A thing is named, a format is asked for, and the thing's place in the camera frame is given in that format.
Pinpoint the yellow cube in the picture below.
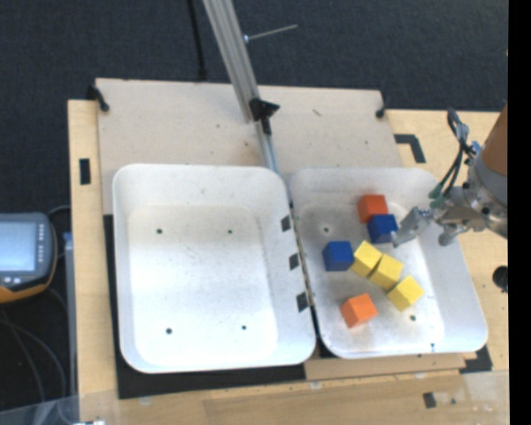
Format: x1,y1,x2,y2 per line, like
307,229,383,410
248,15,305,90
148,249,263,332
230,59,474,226
386,274,425,313
368,254,404,291
350,240,384,279

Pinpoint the pale flat board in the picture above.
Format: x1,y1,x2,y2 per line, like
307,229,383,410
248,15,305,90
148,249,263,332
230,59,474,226
92,76,478,383

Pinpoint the blue cube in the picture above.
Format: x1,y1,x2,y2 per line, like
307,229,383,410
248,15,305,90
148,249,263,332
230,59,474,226
366,213,399,244
321,240,355,273

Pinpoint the orange cube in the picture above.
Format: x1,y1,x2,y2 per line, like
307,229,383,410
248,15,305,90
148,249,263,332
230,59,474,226
339,292,379,328
357,194,389,224

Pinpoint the white plastic tray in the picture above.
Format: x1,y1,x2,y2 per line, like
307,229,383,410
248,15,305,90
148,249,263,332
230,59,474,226
286,166,489,360
112,162,318,375

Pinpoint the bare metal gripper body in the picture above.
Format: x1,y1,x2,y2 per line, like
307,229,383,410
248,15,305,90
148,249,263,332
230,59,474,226
431,178,509,239

